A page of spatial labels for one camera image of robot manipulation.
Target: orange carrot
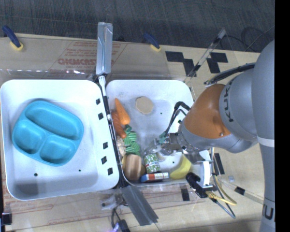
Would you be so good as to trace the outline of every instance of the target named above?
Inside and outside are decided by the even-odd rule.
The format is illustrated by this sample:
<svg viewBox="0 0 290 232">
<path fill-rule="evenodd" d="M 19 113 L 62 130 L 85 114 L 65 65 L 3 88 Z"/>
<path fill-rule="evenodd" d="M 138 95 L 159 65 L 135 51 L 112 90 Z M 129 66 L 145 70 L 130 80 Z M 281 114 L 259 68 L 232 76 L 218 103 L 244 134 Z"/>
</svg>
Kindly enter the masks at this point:
<svg viewBox="0 0 290 232">
<path fill-rule="evenodd" d="M 122 125 L 128 125 L 130 123 L 130 117 L 127 114 L 125 108 L 122 106 L 122 104 L 117 98 L 115 98 L 115 105 L 116 105 L 116 110 L 118 112 L 120 123 Z"/>
<path fill-rule="evenodd" d="M 121 137 L 126 138 L 127 134 L 125 133 L 124 129 L 121 127 L 119 116 L 116 111 L 112 112 L 112 119 L 113 119 L 113 125 L 115 128 L 115 132 Z"/>
</svg>

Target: blue divided plate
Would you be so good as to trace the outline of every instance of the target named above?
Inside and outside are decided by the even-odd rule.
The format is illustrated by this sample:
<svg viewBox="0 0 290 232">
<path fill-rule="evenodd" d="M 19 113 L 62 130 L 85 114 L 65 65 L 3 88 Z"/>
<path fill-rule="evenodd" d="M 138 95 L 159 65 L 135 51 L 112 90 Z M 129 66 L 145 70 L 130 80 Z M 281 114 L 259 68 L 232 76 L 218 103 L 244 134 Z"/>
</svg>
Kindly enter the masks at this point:
<svg viewBox="0 0 290 232">
<path fill-rule="evenodd" d="M 17 150 L 40 162 L 62 166 L 75 155 L 84 134 L 82 121 L 47 101 L 30 103 L 12 133 Z"/>
</svg>

